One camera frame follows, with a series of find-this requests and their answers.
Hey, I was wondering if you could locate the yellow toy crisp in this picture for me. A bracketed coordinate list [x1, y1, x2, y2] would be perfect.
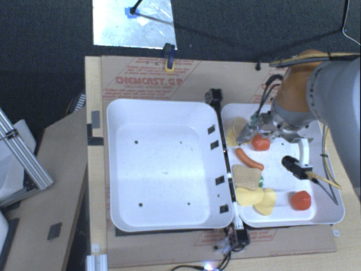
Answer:
[235, 186, 265, 207]
[232, 116, 249, 138]
[225, 126, 240, 148]
[253, 187, 278, 216]

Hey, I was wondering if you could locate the orange toy sausage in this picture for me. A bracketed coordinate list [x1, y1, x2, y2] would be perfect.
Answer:
[235, 147, 265, 172]

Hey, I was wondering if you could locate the black cylinder on white bracket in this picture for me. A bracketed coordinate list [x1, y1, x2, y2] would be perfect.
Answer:
[281, 137, 314, 181]

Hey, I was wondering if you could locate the black block with thin wires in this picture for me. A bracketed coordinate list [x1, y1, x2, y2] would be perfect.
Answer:
[204, 88, 224, 106]
[224, 226, 251, 251]

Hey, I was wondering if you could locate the red toy tomato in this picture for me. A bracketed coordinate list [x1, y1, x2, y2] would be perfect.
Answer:
[251, 134, 271, 152]
[290, 190, 312, 212]

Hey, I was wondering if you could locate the white plastic tray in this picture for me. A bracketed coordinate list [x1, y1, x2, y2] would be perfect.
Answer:
[106, 98, 235, 233]
[221, 103, 346, 229]

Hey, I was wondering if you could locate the thin black and white rod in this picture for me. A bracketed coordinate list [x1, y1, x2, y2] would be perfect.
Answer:
[213, 102, 244, 230]

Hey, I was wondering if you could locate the brown cardboard board red print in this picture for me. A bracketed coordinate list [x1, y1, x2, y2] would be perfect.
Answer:
[100, 55, 338, 268]

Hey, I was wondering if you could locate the tan toy bread slice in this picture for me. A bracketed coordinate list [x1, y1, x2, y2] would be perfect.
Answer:
[231, 164, 262, 191]

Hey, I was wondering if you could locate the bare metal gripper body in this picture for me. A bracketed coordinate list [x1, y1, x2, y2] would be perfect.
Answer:
[254, 112, 310, 142]

